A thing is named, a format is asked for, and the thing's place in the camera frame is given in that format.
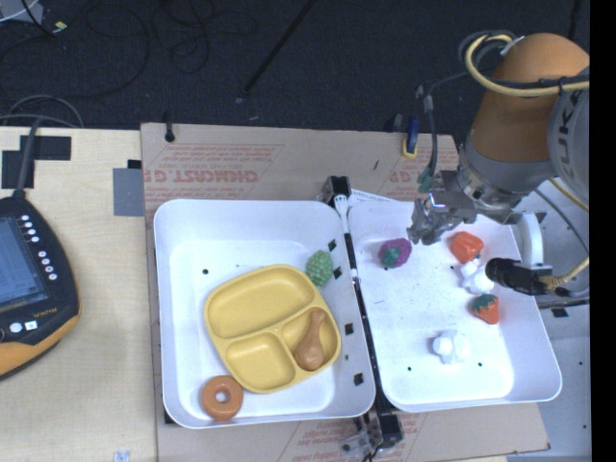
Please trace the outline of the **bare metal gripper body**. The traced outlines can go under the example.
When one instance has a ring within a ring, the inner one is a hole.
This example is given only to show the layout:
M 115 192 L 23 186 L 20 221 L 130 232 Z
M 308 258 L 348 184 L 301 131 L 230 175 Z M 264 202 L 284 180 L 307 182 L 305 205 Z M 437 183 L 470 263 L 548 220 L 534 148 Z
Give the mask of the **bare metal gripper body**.
M 441 170 L 433 178 L 428 208 L 465 223 L 479 215 L 506 223 L 523 197 L 522 192 L 505 190 L 472 169 Z

